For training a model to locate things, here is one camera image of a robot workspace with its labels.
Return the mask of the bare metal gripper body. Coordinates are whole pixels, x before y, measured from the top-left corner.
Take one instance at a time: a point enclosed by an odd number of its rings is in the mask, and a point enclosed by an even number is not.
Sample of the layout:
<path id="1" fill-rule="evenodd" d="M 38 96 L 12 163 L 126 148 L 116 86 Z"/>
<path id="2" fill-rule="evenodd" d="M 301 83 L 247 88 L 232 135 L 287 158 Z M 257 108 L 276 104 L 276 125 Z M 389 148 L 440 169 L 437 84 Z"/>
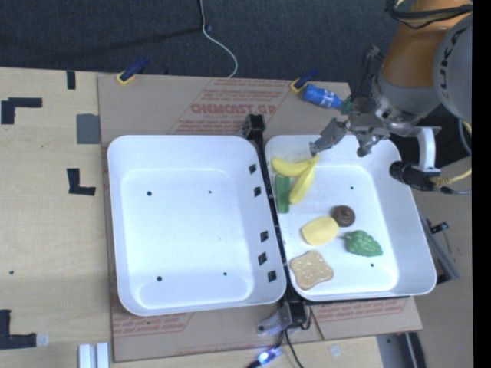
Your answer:
<path id="1" fill-rule="evenodd" d="M 385 99 L 377 104 L 371 98 L 347 98 L 342 104 L 342 114 L 347 117 L 344 125 L 356 136 L 379 136 L 391 134 L 414 136 L 414 127 L 421 120 L 420 114 L 397 109 Z"/>

